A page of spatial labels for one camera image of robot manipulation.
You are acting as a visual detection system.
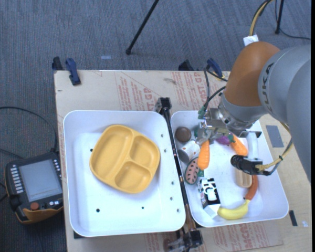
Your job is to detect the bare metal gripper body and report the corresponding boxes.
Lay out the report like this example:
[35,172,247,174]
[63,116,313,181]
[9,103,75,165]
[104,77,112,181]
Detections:
[198,107,249,139]

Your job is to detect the purple grapes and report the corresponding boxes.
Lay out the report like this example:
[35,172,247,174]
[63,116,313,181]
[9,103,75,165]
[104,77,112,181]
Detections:
[215,134,232,146]

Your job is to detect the small white can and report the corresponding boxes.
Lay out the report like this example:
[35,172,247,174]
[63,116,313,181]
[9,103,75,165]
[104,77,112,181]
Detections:
[177,140,201,164]

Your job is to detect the brown round biscuit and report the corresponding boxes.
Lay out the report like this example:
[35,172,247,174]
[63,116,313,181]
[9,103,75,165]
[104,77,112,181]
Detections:
[174,126,193,143]

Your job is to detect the orange carrot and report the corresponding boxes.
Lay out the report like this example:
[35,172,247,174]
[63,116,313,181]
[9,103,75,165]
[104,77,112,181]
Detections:
[197,139,211,178]
[227,132,249,157]

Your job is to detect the red watermelon slice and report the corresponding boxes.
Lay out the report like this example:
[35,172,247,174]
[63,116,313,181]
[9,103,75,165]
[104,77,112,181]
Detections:
[184,156,201,185]

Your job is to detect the white plastic tray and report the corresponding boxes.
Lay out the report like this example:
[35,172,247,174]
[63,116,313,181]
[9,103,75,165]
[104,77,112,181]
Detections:
[170,110,290,228]
[62,110,187,238]

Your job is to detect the tan bread bun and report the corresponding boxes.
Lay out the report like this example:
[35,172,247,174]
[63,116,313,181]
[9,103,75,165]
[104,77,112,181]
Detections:
[235,166,253,189]

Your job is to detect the black and white carton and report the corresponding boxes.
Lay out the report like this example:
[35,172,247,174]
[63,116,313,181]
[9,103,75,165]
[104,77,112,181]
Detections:
[197,177,222,218]

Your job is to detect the orange sausage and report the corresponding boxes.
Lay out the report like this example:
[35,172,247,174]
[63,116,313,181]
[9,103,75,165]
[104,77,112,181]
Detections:
[244,174,259,201]

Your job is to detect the yellow banana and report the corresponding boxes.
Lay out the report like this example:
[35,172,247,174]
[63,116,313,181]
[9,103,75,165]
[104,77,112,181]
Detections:
[216,199,251,221]

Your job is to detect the yellow divided plate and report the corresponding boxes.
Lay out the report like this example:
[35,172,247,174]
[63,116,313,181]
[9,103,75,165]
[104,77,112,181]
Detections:
[89,124,161,194]

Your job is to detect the brown cardboard board red print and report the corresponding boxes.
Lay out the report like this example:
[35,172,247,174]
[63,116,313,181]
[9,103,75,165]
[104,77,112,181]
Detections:
[54,70,312,252]

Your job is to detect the black tripod leg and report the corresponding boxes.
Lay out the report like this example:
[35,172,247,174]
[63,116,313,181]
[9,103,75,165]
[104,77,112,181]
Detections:
[274,0,287,35]
[125,0,166,56]

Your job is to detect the black cylinder on white bracket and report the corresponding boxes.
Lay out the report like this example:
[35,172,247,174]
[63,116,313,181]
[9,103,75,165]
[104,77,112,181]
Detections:
[230,131,264,176]

